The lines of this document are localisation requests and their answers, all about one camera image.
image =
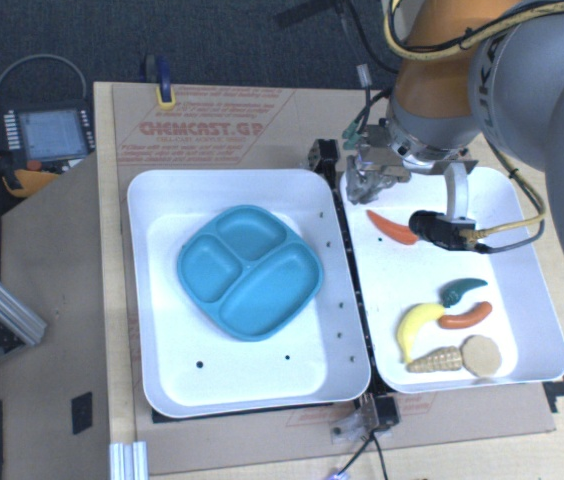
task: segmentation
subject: robotic arm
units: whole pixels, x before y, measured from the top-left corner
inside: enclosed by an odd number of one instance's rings
[[[356,149],[349,200],[371,201],[412,173],[446,173],[448,181],[452,164],[470,173],[467,146],[483,133],[501,161],[504,153],[545,173],[564,251],[564,0],[424,0],[406,43],[392,26],[400,1],[391,0],[385,35],[404,60],[386,120],[345,144]],[[531,200],[537,223],[543,202]],[[410,222],[423,238],[441,245],[432,236],[440,224],[454,237],[443,247],[485,252],[473,229],[425,213]]]

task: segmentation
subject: red sausage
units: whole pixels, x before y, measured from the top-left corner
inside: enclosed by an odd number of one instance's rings
[[[493,306],[489,302],[481,302],[471,311],[462,315],[444,315],[438,319],[438,324],[443,329],[466,329],[473,325],[479,324],[484,320]]]

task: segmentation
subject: toy banana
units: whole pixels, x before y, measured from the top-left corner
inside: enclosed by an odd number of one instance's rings
[[[443,315],[444,306],[434,303],[418,304],[404,315],[398,326],[397,339],[405,363],[411,362],[411,349],[420,328],[427,322],[437,320]]]

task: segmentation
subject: blue plate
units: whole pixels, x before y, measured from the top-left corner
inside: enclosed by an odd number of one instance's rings
[[[322,285],[322,265],[297,233],[258,206],[235,206],[189,240],[177,272],[219,327],[247,341],[288,324]]]

